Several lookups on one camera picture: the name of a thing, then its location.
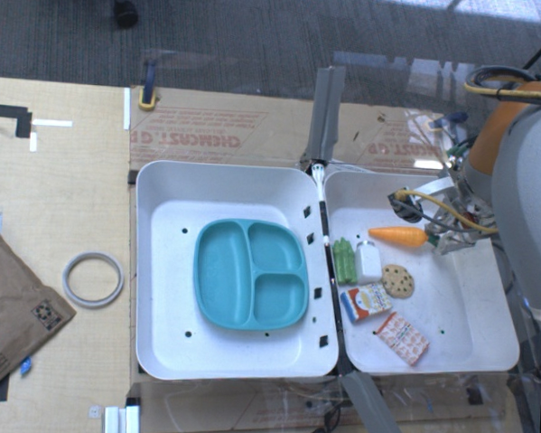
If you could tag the white bottle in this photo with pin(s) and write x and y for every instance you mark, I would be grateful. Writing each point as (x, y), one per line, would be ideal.
(368, 263)

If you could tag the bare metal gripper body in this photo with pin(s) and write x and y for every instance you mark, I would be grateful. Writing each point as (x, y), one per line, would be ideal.
(472, 211)

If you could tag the brown cardboard board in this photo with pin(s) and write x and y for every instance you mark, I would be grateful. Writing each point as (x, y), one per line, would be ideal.
(220, 131)

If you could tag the white plastic tray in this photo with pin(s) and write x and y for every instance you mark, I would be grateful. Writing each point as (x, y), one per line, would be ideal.
(165, 332)
(465, 303)

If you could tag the brown paper envelope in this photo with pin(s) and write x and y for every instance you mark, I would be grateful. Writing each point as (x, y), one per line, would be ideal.
(8, 306)

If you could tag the orange and white packet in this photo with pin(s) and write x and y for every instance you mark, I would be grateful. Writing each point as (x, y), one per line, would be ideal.
(402, 339)

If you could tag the black chair wheel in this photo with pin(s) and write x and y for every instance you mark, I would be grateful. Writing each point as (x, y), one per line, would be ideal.
(126, 14)

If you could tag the green asparagus bundle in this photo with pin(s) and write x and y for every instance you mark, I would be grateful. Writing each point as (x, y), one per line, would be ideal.
(344, 262)

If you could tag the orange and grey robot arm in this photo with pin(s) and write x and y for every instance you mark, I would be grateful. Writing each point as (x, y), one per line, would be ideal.
(521, 179)

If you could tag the black cylinder on white bracket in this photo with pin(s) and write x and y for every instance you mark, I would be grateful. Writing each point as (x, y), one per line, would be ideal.
(404, 208)

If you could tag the orange white blue carton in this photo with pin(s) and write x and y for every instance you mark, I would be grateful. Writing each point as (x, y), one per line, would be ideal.
(365, 303)

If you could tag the thin black and white rod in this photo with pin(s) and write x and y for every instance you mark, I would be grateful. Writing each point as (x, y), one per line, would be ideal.
(325, 223)

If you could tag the blue divided plate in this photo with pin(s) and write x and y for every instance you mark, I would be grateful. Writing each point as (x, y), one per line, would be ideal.
(222, 272)

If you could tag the orange carrot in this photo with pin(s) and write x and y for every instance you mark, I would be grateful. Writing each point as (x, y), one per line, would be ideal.
(398, 236)

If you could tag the brown chocolate chip biscuit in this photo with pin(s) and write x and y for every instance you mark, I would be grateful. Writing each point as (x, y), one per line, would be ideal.
(398, 282)

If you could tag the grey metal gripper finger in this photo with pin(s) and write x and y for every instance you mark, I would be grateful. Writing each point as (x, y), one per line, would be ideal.
(454, 246)
(438, 229)

